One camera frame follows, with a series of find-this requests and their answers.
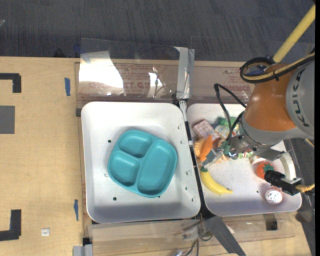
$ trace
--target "teal plate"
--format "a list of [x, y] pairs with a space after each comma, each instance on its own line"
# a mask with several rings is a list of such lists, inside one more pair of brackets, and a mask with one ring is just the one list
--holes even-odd
[[174, 147], [150, 133], [132, 129], [117, 140], [109, 157], [110, 178], [138, 195], [155, 198], [168, 188], [178, 155]]

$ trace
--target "wooden surface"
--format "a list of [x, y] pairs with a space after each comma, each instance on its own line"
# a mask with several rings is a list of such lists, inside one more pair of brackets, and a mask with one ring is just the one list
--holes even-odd
[[[0, 105], [15, 106], [15, 134], [0, 134], [0, 231], [9, 229], [11, 210], [22, 211], [22, 234], [19, 240], [0, 241], [1, 256], [68, 256], [72, 255], [73, 246], [82, 244], [81, 158], [75, 115], [78, 61], [0, 57], [1, 73], [19, 73], [22, 78], [22, 93], [12, 93], [12, 82], [0, 80]], [[70, 96], [66, 95], [65, 78], [70, 79]], [[240, 246], [248, 256], [311, 255], [301, 224], [294, 218], [291, 221], [293, 231], [289, 237], [245, 240]], [[50, 228], [50, 236], [41, 235], [43, 228]], [[135, 255], [172, 253], [173, 250], [166, 250]], [[221, 245], [209, 243], [201, 243], [199, 250], [201, 256], [226, 253]]]

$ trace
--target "banana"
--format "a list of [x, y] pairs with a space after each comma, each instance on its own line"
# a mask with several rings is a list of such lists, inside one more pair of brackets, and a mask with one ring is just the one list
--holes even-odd
[[232, 194], [233, 191], [226, 189], [224, 186], [217, 183], [211, 176], [210, 172], [205, 169], [201, 168], [200, 170], [200, 177], [204, 185], [212, 192], [222, 195], [222, 194]]

